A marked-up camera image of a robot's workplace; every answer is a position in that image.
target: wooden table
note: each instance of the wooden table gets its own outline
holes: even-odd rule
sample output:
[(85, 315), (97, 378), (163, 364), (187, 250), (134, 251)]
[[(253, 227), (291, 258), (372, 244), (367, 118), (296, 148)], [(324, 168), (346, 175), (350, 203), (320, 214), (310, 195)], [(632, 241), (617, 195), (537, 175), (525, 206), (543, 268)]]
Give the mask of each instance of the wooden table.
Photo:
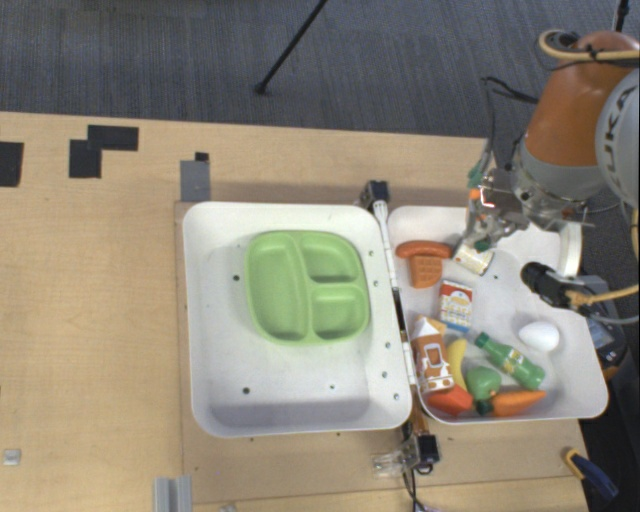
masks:
[[(102, 179), (70, 179), (69, 140), (86, 138), (88, 124), (139, 127), (139, 151), (105, 151)], [(22, 450), (20, 465), (0, 466), (0, 510), (29, 512), (151, 510), (154, 478), (193, 474), (178, 355), (180, 160), (210, 154), (218, 200), (351, 203), (368, 179), (386, 179), (392, 206), (463, 205), (465, 174), (482, 145), (13, 113), (0, 113), (0, 141), (25, 144), (20, 186), (0, 189), (0, 451)], [(585, 453), (577, 422), (432, 426), (443, 460), (420, 479), (427, 504), (447, 512), (587, 510), (560, 457), (569, 446)], [(368, 435), (345, 434), (336, 453), (366, 462)], [(335, 434), (304, 437), (301, 457), (336, 448)], [(291, 457), (300, 439), (255, 443), (267, 454), (289, 446), (286, 471), (243, 457), (247, 445), (219, 445), (239, 512), (410, 509), (401, 482), (373, 480), (366, 463), (330, 494), (318, 490), (322, 474), (306, 475), (306, 487), (298, 482), (298, 497), (262, 492), (261, 474), (303, 472)], [(194, 491), (203, 479), (194, 476)], [(257, 491), (242, 494), (251, 487)], [(196, 499), (194, 510), (217, 512), (228, 501)]]

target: black pole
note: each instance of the black pole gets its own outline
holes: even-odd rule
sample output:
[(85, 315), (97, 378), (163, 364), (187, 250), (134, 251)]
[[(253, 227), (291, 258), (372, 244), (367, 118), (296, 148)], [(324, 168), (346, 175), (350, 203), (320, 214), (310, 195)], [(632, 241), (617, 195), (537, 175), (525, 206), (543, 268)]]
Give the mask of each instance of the black pole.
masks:
[(629, 14), (629, 0), (620, 0), (613, 26), (616, 32), (622, 32), (622, 25), (624, 25), (624, 19), (627, 17), (627, 14)]
[(318, 14), (320, 14), (320, 11), (324, 7), (324, 4), (326, 4), (327, 2), (328, 2), (328, 0), (320, 0), (318, 2), (318, 5), (316, 5), (315, 8), (313, 9), (313, 11), (311, 11), (311, 14), (309, 14), (309, 17), (302, 24), (302, 26), (300, 27), (300, 29), (298, 30), (296, 35), (293, 36), (293, 39), (291, 40), (289, 45), (284, 49), (284, 51), (282, 52), (282, 55), (280, 55), (280, 57), (278, 57), (278, 60), (273, 65), (273, 67), (269, 70), (267, 75), (262, 79), (261, 82), (257, 83), (256, 86), (253, 88), (253, 90), (255, 92), (257, 92), (258, 94), (264, 94), (266, 92), (267, 84), (271, 81), (273, 76), (277, 73), (278, 69), (280, 68), (280, 66), (282, 66), (284, 61), (287, 60), (287, 57), (289, 56), (289, 54), (293, 51), (293, 49), (296, 47), (296, 45), (300, 42), (300, 39), (302, 39), (302, 36), (304, 35), (304, 33), (311, 26), (311, 24), (316, 19)]

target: green divided plate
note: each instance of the green divided plate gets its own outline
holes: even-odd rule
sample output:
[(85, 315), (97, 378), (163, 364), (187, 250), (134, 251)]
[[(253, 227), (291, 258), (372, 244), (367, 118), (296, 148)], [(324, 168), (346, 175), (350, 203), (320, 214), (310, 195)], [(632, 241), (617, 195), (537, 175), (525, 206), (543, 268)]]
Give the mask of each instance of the green divided plate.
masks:
[(287, 344), (354, 338), (369, 324), (369, 294), (358, 253), (320, 231), (255, 237), (244, 262), (249, 311), (267, 339)]

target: green pear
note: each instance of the green pear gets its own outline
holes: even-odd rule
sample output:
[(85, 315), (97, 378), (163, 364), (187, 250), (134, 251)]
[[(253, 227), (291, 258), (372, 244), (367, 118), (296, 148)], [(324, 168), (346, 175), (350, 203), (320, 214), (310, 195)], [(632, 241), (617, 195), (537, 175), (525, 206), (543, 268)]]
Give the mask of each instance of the green pear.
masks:
[(502, 377), (500, 374), (484, 366), (472, 368), (465, 376), (467, 389), (475, 400), (488, 400), (500, 390)]

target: egg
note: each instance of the egg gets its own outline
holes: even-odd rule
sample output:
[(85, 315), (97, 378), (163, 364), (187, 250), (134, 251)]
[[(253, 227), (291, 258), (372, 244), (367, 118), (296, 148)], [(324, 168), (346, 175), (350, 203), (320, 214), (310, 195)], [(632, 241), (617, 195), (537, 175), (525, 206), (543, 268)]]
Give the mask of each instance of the egg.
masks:
[(518, 337), (528, 347), (535, 348), (542, 352), (549, 352), (560, 343), (560, 331), (550, 322), (543, 320), (525, 325)]

